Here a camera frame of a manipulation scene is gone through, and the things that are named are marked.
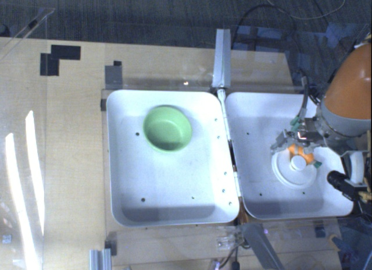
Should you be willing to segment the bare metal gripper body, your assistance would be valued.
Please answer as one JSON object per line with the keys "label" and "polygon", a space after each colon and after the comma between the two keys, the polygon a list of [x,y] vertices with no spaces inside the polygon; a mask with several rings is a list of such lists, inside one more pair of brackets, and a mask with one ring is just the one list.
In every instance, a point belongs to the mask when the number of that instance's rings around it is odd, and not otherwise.
{"label": "bare metal gripper body", "polygon": [[284,145],[289,147],[292,144],[301,147],[324,147],[324,137],[316,129],[317,117],[303,118],[295,117],[290,121],[291,129],[284,130]]}

